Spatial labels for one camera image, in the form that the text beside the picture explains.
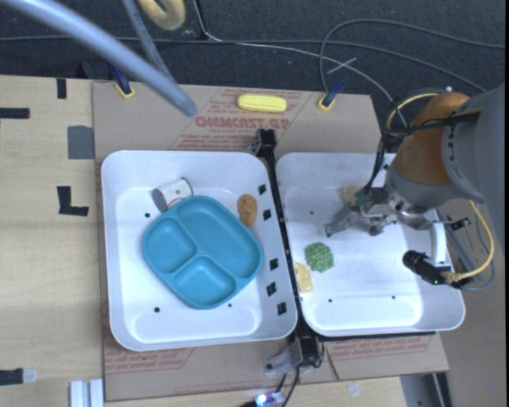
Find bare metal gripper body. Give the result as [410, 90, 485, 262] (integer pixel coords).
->
[355, 187, 436, 231]

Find beige toy food piece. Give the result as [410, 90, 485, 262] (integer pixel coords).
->
[340, 186, 362, 205]

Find green grapes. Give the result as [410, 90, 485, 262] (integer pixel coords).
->
[304, 242, 335, 274]

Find white plastic tray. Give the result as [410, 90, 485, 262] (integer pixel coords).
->
[100, 149, 299, 352]
[275, 151, 467, 337]

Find yellow cheese slice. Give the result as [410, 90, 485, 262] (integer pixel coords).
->
[294, 261, 315, 294]

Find orange biscuit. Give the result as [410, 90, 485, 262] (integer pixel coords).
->
[237, 193, 259, 228]

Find blue divided plate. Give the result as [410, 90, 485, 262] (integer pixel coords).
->
[142, 194, 265, 311]

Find yellow corn cob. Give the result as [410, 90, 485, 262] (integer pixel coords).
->
[237, 93, 288, 114]

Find white can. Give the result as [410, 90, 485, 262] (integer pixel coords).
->
[151, 176, 194, 213]

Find brown cardboard board red print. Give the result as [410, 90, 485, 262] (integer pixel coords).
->
[91, 81, 450, 402]

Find black cylinder on white bracket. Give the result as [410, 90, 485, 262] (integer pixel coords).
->
[401, 220, 453, 287]

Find black block with thin wires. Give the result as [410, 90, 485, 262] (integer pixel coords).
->
[294, 334, 324, 367]

